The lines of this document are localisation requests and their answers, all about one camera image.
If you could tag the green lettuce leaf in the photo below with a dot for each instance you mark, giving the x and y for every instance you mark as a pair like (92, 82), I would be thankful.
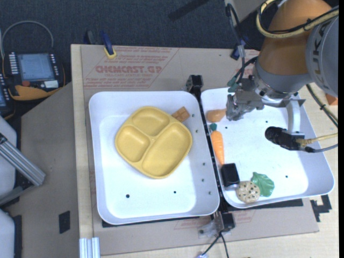
(264, 185)

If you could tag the beige chocolate chip cookie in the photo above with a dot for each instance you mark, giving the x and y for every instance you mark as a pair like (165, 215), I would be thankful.
(247, 192)

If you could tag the brown cardboard board red print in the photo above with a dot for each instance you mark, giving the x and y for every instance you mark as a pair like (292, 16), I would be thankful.
(161, 63)

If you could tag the orange carrot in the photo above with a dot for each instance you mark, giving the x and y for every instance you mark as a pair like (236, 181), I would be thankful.
(217, 144)

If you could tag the white plastic tray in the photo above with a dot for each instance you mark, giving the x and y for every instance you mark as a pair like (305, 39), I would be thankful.
(268, 157)
(161, 197)

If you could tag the small black carton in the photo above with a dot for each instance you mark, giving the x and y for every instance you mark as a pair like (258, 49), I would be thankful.
(229, 174)

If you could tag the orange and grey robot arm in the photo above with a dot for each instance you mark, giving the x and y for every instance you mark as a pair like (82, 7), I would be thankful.
(287, 44)

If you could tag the orange toy bread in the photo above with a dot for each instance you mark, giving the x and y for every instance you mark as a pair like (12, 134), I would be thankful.
(215, 115)

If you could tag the yellow divided plate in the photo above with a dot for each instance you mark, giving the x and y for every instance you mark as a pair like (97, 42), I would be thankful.
(156, 144)

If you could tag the black cylinder on white bracket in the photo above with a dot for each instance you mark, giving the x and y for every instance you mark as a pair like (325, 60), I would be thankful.
(291, 140)

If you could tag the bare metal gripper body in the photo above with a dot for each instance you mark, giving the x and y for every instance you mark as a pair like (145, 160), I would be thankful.
(250, 97)

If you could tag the brown biscuit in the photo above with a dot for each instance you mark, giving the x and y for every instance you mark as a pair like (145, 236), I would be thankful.
(181, 114)

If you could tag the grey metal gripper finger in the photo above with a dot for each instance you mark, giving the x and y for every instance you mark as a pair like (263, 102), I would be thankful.
(242, 112)
(231, 109)

